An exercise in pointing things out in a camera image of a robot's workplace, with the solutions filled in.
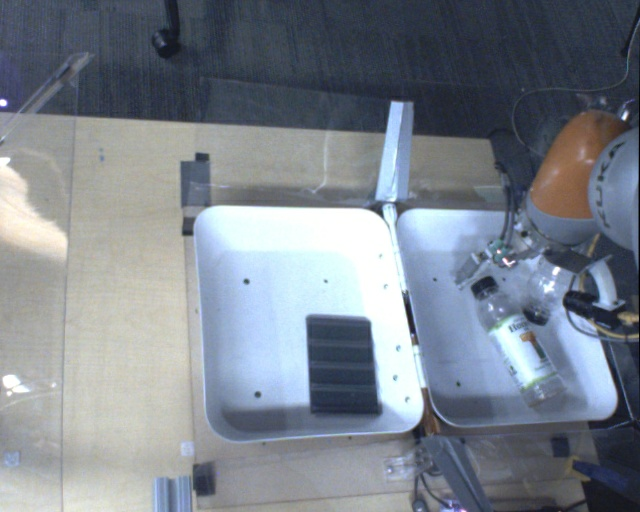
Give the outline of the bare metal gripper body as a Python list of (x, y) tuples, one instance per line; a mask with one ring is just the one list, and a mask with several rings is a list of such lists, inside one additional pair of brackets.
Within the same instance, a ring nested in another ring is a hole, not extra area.
[(511, 269), (537, 258), (548, 245), (549, 240), (528, 219), (518, 219), (502, 237), (491, 240), (482, 255), (489, 263)]

